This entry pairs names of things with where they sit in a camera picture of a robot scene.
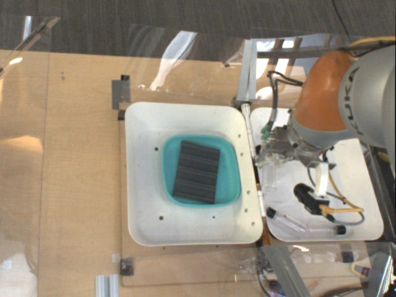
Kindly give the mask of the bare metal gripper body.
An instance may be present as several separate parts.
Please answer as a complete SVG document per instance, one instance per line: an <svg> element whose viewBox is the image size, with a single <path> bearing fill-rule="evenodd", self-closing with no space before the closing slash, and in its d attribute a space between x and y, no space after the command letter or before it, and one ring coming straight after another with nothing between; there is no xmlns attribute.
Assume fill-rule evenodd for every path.
<svg viewBox="0 0 396 297"><path fill-rule="evenodd" d="M292 126L275 127L269 125L261 130L260 152L257 154L255 165L285 163L292 160L301 162L305 167L309 166L309 144L300 137Z"/></svg>

